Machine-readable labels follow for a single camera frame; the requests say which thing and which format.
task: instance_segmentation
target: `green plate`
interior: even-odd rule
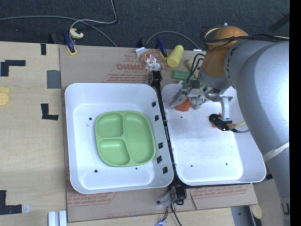
[[[95,122],[95,136],[101,159],[111,166],[146,164],[156,154],[151,124],[140,112],[101,114]]]

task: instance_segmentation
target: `white tray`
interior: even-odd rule
[[[222,112],[219,102],[206,102],[198,110],[180,112],[170,109],[173,96],[181,84],[162,89],[167,126],[179,179],[190,186],[260,182],[266,176],[262,155],[251,134],[220,131],[213,128],[209,115]],[[230,117],[233,123],[244,119],[236,91],[229,88]]]
[[[146,84],[75,83],[65,91],[70,180],[82,194],[165,187],[174,178],[156,91]],[[113,167],[97,151],[95,120],[102,113],[133,110],[150,120],[156,155],[147,164]]]

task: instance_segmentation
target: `cardboard sheet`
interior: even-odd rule
[[[70,56],[66,47],[60,46],[68,222],[163,213],[165,208],[155,207],[155,198],[164,195],[167,188],[89,195],[80,194],[72,188],[69,179],[64,107],[64,92],[67,86],[77,82],[147,83],[149,78],[149,71],[139,62],[134,48],[90,46],[77,46],[76,48],[78,54]],[[160,57],[159,50],[151,49],[151,53],[161,64],[160,70],[163,77],[161,87],[169,83],[178,83],[178,80],[172,78],[173,69]],[[188,71],[184,63],[196,54],[197,52],[194,51],[184,51],[182,61],[179,67],[175,69]],[[187,199],[183,206],[176,207],[176,211],[216,209],[251,204],[257,204],[252,184],[208,186],[187,189]]]

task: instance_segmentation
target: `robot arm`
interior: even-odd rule
[[[194,109],[212,100],[221,101],[225,111],[227,103],[221,95],[230,86],[236,89],[241,113],[275,180],[283,223],[288,226],[289,41],[251,40],[233,26],[220,28],[214,40],[220,44],[209,46],[197,82],[185,81],[171,108],[189,97]],[[209,120],[219,129],[227,129],[225,118],[211,116]]]

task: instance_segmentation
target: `dark background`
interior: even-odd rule
[[[249,35],[266,33],[289,37],[290,0],[114,0],[118,24],[95,25],[118,47],[135,47],[144,37],[169,30],[179,32],[201,49],[201,27],[228,23]],[[110,0],[0,0],[0,19],[12,16],[52,15],[110,22],[114,14]],[[47,43],[54,32],[61,43],[62,33],[73,21],[54,18],[0,20],[0,41]],[[75,26],[84,33],[79,45],[113,46],[102,34],[88,26]],[[160,37],[167,48],[182,44],[196,48],[181,36],[156,36],[147,47],[155,47]]]

